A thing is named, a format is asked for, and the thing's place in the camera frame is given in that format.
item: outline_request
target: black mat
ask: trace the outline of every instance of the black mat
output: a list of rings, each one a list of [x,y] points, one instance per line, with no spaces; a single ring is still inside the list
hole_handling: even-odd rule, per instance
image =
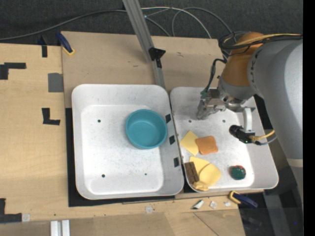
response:
[[[105,204],[138,202],[138,201],[172,200],[175,198],[175,196],[158,196],[158,197],[89,200],[82,197],[79,194],[75,185],[73,121],[72,121],[71,108],[65,109],[65,120],[66,120],[66,138],[67,138],[68,205],[69,207],[97,206],[97,205],[105,205]],[[185,183],[184,190],[189,191],[189,189],[190,189],[189,186],[187,185],[187,183]]]

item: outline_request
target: metal pole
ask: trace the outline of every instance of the metal pole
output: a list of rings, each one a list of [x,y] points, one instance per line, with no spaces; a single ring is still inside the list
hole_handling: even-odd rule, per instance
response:
[[[144,56],[147,62],[151,62],[153,66],[153,72],[156,79],[156,84],[165,88],[165,82],[163,77],[163,71],[157,66],[156,61],[152,61],[149,54],[149,49],[154,48],[153,41],[145,22],[144,16],[141,11],[141,7],[138,0],[123,0],[127,14],[131,21],[132,27],[138,37],[140,46],[143,50]]]

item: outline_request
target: yellow cheese slice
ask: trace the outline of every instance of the yellow cheese slice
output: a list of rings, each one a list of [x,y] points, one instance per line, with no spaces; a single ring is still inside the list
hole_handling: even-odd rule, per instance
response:
[[[199,180],[207,186],[214,185],[221,177],[221,171],[213,164],[208,164],[199,174]]]
[[[188,131],[179,144],[187,149],[191,154],[197,155],[199,148],[195,142],[196,139],[198,139],[198,137],[192,131]]]
[[[191,156],[189,158],[189,162],[194,163],[198,176],[200,175],[201,170],[209,164],[207,160],[204,160],[195,156]]]

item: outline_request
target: brown chocolate bar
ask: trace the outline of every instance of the brown chocolate bar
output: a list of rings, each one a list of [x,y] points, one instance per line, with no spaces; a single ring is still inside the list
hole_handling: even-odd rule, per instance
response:
[[[193,184],[194,182],[199,181],[197,170],[193,162],[184,163],[184,167],[185,167],[188,182],[190,184]]]

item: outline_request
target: dark gray carpet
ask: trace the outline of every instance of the dark gray carpet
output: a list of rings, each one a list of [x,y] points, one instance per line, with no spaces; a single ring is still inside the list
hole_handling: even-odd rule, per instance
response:
[[[201,7],[220,16],[232,30],[261,33],[303,33],[303,0],[139,0],[141,7],[172,6]],[[26,34],[58,24],[74,16],[98,10],[121,8],[121,0],[0,0],[0,38]],[[176,12],[167,11],[151,18],[171,33],[171,21]],[[212,38],[228,33],[209,14],[191,11],[206,26]],[[164,33],[148,23],[152,35]],[[126,14],[115,13],[81,19],[45,33],[49,44],[56,44],[57,30],[126,33],[133,30]],[[175,22],[177,36],[204,37],[201,26],[181,13]],[[7,43],[34,44],[40,34]]]

